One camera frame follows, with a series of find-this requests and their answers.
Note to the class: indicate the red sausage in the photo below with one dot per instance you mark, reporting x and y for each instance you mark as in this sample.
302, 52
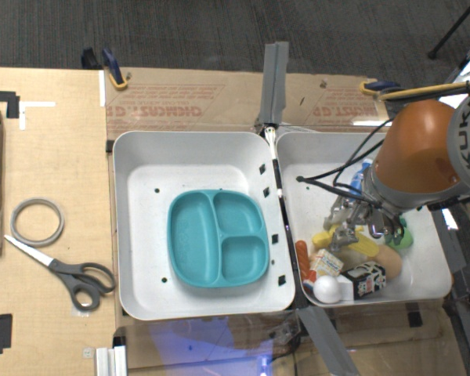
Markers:
303, 259

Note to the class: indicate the small yellow and white carton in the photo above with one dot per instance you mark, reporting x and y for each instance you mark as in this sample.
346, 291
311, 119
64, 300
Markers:
326, 264

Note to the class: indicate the yellow corn cob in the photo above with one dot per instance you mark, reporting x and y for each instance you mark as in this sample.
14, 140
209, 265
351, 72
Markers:
370, 247

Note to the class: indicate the white ball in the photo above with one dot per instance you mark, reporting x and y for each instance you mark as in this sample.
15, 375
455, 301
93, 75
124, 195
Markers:
327, 289

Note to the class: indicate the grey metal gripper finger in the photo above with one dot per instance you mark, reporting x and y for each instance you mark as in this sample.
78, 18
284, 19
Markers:
341, 239
384, 223

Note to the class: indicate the tan bread roll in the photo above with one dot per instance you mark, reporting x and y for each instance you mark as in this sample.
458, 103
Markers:
391, 261

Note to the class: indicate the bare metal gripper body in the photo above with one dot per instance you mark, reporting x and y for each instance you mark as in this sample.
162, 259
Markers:
354, 212

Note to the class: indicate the blue divided plate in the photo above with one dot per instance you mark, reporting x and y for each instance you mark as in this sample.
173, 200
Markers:
196, 237

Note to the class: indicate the brown cardboard board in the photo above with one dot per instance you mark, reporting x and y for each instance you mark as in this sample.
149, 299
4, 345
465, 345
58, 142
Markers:
219, 100

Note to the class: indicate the white plastic tray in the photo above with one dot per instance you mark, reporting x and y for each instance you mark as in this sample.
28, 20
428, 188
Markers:
149, 218
423, 265

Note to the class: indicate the green toy vegetable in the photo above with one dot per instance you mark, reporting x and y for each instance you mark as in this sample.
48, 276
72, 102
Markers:
403, 241

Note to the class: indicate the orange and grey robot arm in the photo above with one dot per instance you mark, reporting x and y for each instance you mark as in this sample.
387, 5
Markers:
419, 151

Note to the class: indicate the black and white milk carton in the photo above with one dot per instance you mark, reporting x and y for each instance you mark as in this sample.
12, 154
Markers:
366, 280

